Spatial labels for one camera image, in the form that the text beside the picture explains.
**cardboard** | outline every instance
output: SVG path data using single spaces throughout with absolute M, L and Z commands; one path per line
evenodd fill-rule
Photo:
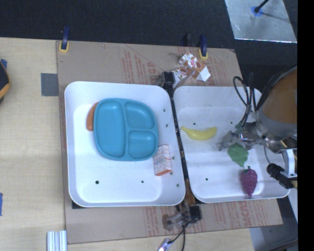
M 64 91 L 74 81 L 152 85 L 164 71 L 177 68 L 187 52 L 199 57 L 199 49 L 160 45 L 116 44 L 71 41 L 67 52 L 57 48 L 59 106 L 62 140 L 65 222 L 69 244 L 115 239 L 174 235 L 163 227 L 164 215 L 177 213 L 176 207 L 80 208 L 68 191 Z M 193 77 L 184 85 L 232 86 L 241 76 L 235 53 L 229 49 L 207 49 L 201 61 L 211 76 L 205 81 Z M 186 232 L 198 233 L 282 224 L 276 199 L 200 204 L 202 219 Z

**green vegetable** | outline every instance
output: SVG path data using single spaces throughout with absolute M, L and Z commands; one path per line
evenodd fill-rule
M 249 152 L 238 143 L 235 143 L 228 148 L 228 155 L 240 167 L 244 166 L 244 163 L 248 159 L 248 154 Z

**banana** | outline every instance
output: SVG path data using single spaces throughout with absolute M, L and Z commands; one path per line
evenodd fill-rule
M 186 134 L 193 140 L 209 140 L 216 134 L 217 127 L 211 127 L 202 131 L 196 129 L 189 129 L 182 126 L 181 130 L 184 130 Z

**blue marker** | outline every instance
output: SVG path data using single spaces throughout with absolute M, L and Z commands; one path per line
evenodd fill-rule
M 0 192 L 0 216 L 2 216 L 2 203 L 3 203 L 2 196 L 3 194 Z

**blue plate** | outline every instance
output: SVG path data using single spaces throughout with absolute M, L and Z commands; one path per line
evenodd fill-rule
M 141 161 L 158 148 L 158 127 L 149 106 L 129 99 L 101 100 L 94 112 L 94 139 L 107 158 Z

